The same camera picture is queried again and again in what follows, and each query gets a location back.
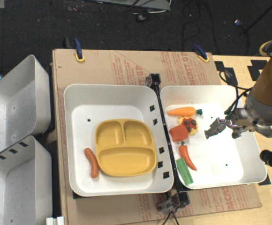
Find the red chili pepper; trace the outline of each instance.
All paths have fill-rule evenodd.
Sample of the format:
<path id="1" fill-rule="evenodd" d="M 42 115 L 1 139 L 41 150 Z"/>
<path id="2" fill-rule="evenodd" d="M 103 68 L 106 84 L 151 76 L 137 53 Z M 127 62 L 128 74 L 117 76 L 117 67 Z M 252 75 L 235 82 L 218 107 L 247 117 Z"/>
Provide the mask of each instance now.
<path id="1" fill-rule="evenodd" d="M 196 166 L 194 166 L 194 164 L 192 163 L 192 161 L 191 161 L 191 159 L 189 157 L 188 147 L 186 145 L 184 145 L 184 144 L 185 143 L 182 142 L 181 146 L 179 147 L 180 156 L 185 159 L 185 162 L 186 162 L 188 167 L 190 167 L 192 170 L 197 170 Z"/>

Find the yellow divided plate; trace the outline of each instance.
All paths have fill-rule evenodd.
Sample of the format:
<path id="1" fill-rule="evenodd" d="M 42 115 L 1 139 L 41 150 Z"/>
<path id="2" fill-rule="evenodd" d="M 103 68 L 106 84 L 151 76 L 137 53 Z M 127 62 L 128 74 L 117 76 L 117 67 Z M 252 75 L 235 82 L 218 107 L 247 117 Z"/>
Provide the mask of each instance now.
<path id="1" fill-rule="evenodd" d="M 95 148 L 100 169 L 112 177 L 143 175 L 157 164 L 151 131 L 138 120 L 101 122 L 95 131 Z"/>

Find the toy food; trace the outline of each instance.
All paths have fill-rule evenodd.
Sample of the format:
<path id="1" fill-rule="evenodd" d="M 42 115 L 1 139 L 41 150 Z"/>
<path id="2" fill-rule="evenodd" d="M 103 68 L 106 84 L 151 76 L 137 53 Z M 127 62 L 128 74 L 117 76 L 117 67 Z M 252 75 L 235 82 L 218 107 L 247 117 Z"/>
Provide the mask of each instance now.
<path id="1" fill-rule="evenodd" d="M 192 176 L 183 158 L 176 160 L 177 168 L 186 185 L 193 183 Z"/>
<path id="2" fill-rule="evenodd" d="M 193 118 L 179 117 L 178 124 L 183 124 L 186 127 L 189 135 L 194 135 L 198 131 L 198 124 Z"/>
<path id="3" fill-rule="evenodd" d="M 88 158 L 91 165 L 91 177 L 96 178 L 98 176 L 98 161 L 94 153 L 90 148 L 84 150 L 85 156 Z"/>
<path id="4" fill-rule="evenodd" d="M 202 115 L 203 111 L 202 109 L 195 109 L 194 107 L 180 107 L 180 108 L 176 108 L 173 110 L 170 110 L 167 112 L 168 115 L 173 115 L 173 116 L 182 116 L 182 117 L 187 117 L 190 118 L 192 116 L 194 116 L 195 114 L 199 114 Z"/>
<path id="5" fill-rule="evenodd" d="M 180 153 L 180 156 L 185 159 L 185 162 L 188 167 L 190 167 L 192 170 L 197 170 L 196 166 L 194 166 L 193 162 L 191 161 L 189 157 L 188 147 L 185 145 L 184 142 L 182 142 L 181 146 L 179 147 L 179 153 Z"/>
<path id="6" fill-rule="evenodd" d="M 173 142 L 182 142 L 184 139 L 188 138 L 188 130 L 183 124 L 170 129 L 169 134 L 171 135 Z"/>

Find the orange carrot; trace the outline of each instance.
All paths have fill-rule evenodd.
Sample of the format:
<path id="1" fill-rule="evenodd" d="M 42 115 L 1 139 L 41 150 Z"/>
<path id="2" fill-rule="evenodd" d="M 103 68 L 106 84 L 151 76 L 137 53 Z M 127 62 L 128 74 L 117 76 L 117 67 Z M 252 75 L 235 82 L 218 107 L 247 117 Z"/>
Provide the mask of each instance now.
<path id="1" fill-rule="evenodd" d="M 192 170 L 197 170 L 196 166 L 194 166 L 193 162 L 191 161 L 189 157 L 188 147 L 184 145 L 184 142 L 182 142 L 181 146 L 179 147 L 179 153 L 180 153 L 180 156 L 185 159 L 185 162 L 188 167 L 190 167 Z"/>
<path id="2" fill-rule="evenodd" d="M 180 116 L 180 117 L 192 117 L 195 114 L 202 115 L 202 109 L 196 110 L 194 107 L 180 107 L 167 112 L 168 115 Z"/>

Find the white tray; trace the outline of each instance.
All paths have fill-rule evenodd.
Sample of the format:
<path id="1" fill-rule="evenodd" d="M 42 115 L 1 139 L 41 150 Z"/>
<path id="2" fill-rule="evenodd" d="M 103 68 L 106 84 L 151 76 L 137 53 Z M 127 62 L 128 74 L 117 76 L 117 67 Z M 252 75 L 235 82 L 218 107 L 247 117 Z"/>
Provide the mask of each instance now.
<path id="1" fill-rule="evenodd" d="M 48 74 L 30 55 L 0 80 L 0 152 L 45 132 L 50 121 Z"/>
<path id="2" fill-rule="evenodd" d="M 0 153 L 0 225 L 45 225 L 52 212 L 51 156 L 28 136 Z"/>
<path id="3" fill-rule="evenodd" d="M 254 133 L 245 132 L 233 139 L 232 130 L 227 127 L 218 135 L 205 137 L 204 130 L 208 130 L 217 117 L 225 118 L 224 111 L 235 96 L 235 89 L 228 85 L 167 86 L 160 92 L 168 130 L 178 125 L 178 117 L 167 115 L 167 111 L 183 106 L 203 110 L 202 116 L 194 117 L 198 133 L 185 140 L 189 156 L 197 168 L 197 171 L 189 169 L 194 181 L 187 186 L 190 189 L 258 183 L 267 176 Z M 238 107 L 243 107 L 241 100 Z M 181 158 L 180 145 L 180 142 L 172 142 L 175 160 Z"/>
<path id="4" fill-rule="evenodd" d="M 64 91 L 69 181 L 80 196 L 162 193 L 174 178 L 165 132 L 155 92 L 145 86 L 73 84 Z M 90 176 L 85 148 L 95 154 L 94 134 L 99 123 L 111 119 L 135 119 L 151 130 L 157 151 L 156 168 L 135 177 L 110 177 L 101 171 Z"/>

